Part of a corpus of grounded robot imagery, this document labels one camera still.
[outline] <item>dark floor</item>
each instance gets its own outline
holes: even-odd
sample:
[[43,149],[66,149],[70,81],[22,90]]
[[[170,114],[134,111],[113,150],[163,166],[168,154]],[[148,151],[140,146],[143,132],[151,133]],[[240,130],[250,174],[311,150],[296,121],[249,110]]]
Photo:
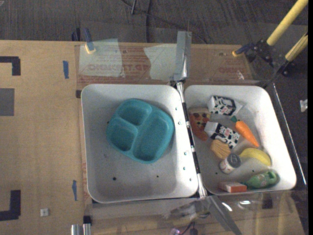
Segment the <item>dark floor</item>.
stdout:
[[[268,37],[296,1],[151,0],[149,7],[149,0],[138,0],[131,15],[120,0],[0,0],[0,39],[71,41],[72,32],[84,26],[95,28],[93,35],[99,40],[120,34],[117,25],[128,25],[138,31],[132,37],[139,41],[157,41],[158,28],[189,27],[194,43],[244,45]],[[147,19],[142,11],[148,9],[155,17]],[[146,25],[151,28],[148,36]],[[286,53],[307,30],[308,7],[277,43],[278,52]],[[290,66],[289,76],[280,76],[275,83],[289,127],[282,129],[285,136],[292,136],[288,146],[299,176],[297,189],[307,189],[308,183],[308,111],[302,113],[299,106],[300,100],[308,98],[307,68],[308,48]],[[299,208],[308,231],[307,198],[299,202],[305,203]]]

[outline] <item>gray square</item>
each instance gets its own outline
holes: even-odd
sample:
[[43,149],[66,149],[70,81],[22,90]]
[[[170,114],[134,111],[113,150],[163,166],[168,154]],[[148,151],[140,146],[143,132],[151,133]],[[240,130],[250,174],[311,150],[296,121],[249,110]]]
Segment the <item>gray square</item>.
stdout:
[[14,89],[0,88],[0,116],[14,116]]

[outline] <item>can lid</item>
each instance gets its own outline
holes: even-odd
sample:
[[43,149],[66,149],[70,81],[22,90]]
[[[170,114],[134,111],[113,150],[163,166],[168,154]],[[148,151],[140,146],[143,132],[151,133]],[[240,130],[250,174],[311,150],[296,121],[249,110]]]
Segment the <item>can lid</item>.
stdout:
[[227,161],[233,168],[238,168],[241,165],[241,159],[237,154],[230,154]]

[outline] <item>white tray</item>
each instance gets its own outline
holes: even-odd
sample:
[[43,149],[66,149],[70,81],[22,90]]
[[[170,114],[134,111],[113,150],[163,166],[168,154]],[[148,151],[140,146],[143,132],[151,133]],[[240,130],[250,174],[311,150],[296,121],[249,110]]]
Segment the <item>white tray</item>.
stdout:
[[[256,86],[210,86],[193,85],[185,91],[187,108],[207,107],[207,102],[213,95],[230,97],[244,104],[237,117],[244,120],[255,134],[260,149],[266,151],[272,161],[271,169],[279,174],[280,181],[271,188],[249,190],[251,192],[289,190],[296,184],[296,174],[279,127],[279,123],[268,93]],[[230,120],[225,120],[217,114],[212,114],[212,120],[226,126],[231,126]],[[218,189],[220,181],[242,182],[250,176],[268,169],[255,159],[249,159],[230,174],[224,174],[219,169],[218,158],[210,151],[212,140],[201,141],[195,137],[195,146],[203,184],[213,194],[229,194]],[[242,137],[233,152],[239,154],[244,148],[252,147]]]
[[[175,132],[163,156],[141,164],[114,150],[105,132],[116,108],[138,98],[172,116]],[[178,91],[165,85],[86,86],[81,94],[85,131],[87,186],[99,203],[184,198],[198,190],[196,169]]]

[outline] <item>green bottle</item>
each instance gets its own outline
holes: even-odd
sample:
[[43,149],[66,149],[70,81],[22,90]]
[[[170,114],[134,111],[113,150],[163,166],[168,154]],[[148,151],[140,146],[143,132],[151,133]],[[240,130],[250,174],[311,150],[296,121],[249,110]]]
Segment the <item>green bottle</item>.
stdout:
[[248,181],[243,182],[249,189],[261,189],[269,186],[273,186],[278,182],[277,174],[268,170],[264,173],[260,173],[252,176]]

